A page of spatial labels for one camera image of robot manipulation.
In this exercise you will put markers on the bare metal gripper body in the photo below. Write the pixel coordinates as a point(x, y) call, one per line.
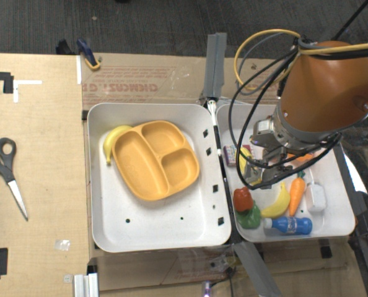
point(272, 153)

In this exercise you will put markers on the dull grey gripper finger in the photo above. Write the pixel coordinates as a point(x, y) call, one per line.
point(270, 175)
point(251, 172)

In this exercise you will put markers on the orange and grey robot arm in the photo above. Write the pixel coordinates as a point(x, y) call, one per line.
point(326, 88)

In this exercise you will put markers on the yellow banana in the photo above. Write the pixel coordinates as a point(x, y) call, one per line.
point(278, 206)
point(243, 158)
point(109, 141)

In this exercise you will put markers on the purple and white packet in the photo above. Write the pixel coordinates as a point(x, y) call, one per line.
point(230, 156)

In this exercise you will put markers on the red pepper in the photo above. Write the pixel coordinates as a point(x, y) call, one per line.
point(242, 198)

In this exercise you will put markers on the orange carrot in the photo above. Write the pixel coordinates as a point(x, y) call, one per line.
point(303, 157)
point(296, 193)

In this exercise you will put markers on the green pepper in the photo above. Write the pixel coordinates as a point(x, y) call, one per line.
point(249, 219)

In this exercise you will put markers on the white plastic bottle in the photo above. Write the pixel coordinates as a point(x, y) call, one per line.
point(316, 198)

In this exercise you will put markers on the blue bottle white cap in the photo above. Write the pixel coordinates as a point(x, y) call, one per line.
point(290, 225)

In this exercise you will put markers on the white plastic tray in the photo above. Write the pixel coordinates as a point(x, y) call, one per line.
point(332, 224)
point(159, 224)

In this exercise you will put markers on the orange divided plate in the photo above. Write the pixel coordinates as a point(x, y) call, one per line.
point(153, 162)

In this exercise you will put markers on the brown cardboard board red print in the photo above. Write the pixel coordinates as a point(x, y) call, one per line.
point(147, 82)

